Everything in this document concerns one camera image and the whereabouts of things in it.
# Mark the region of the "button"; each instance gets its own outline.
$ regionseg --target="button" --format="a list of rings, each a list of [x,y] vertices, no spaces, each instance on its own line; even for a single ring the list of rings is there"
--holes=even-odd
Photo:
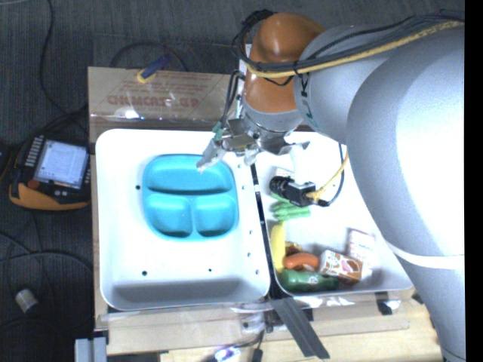
[[[40,186],[40,182],[37,181],[36,179],[29,179],[27,186],[31,189],[38,189]]]

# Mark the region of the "blue plate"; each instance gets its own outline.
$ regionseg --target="blue plate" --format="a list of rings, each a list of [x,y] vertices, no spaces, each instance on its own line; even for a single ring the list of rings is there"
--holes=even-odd
[[[229,234],[238,225],[233,173],[218,162],[199,173],[200,155],[160,155],[143,173],[143,209],[163,238],[200,241]]]

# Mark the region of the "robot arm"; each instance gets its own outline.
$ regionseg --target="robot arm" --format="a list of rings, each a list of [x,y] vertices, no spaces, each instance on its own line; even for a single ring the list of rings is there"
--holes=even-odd
[[[251,56],[245,35],[263,20]],[[253,13],[234,40],[247,63],[241,116],[199,163],[225,151],[284,154],[309,126],[347,146],[355,181],[426,303],[447,360],[466,360],[464,16],[441,12],[373,29],[324,30],[306,17]]]

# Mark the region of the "yellow cable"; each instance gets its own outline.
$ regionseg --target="yellow cable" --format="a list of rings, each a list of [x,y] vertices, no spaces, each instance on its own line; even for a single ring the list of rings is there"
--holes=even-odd
[[[463,23],[459,21],[448,21],[444,23],[439,23],[436,24],[435,26],[431,26],[429,28],[423,29],[422,31],[419,31],[418,33],[415,33],[413,35],[409,35],[406,38],[402,38],[396,41],[391,41],[388,44],[381,45],[379,47],[372,48],[367,51],[360,52],[358,54],[354,54],[350,57],[343,57],[338,60],[333,60],[331,62],[326,62],[322,64],[318,64],[317,66],[310,66],[306,67],[304,69],[298,69],[297,72],[300,74],[304,74],[306,72],[311,72],[315,71],[318,69],[326,69],[329,67],[334,67],[334,66],[339,66],[340,64],[344,63],[349,63],[349,62],[355,62],[356,60],[364,59],[366,57],[372,57],[373,55],[381,54],[383,52],[392,50],[394,48],[400,47],[404,44],[410,43],[412,41],[415,41],[420,38],[424,38],[427,35],[431,35],[433,33],[437,33],[438,31],[442,31],[444,29],[450,29],[454,28],[457,26],[462,26],[464,25]],[[295,71],[285,71],[285,72],[261,72],[257,71],[254,69],[252,66],[247,64],[247,69],[254,75],[260,76],[261,78],[286,78],[288,76],[295,75]]]
[[[346,157],[344,157],[342,164],[339,167],[339,170],[332,176],[332,178],[328,180],[324,186],[319,188],[319,190],[316,190],[315,192],[307,193],[306,196],[308,198],[311,198],[314,201],[318,201],[322,196],[322,193],[324,193],[327,190],[328,186],[330,186],[334,182],[334,180],[338,176],[340,176],[340,174],[342,174],[342,172],[344,171],[344,167],[347,165],[347,162],[349,162],[349,154],[346,152]]]

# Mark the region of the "display screen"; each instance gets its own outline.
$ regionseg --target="display screen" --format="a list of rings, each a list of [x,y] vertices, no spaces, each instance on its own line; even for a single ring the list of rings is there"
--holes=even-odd
[[[46,140],[34,179],[80,189],[88,158],[85,147]]]

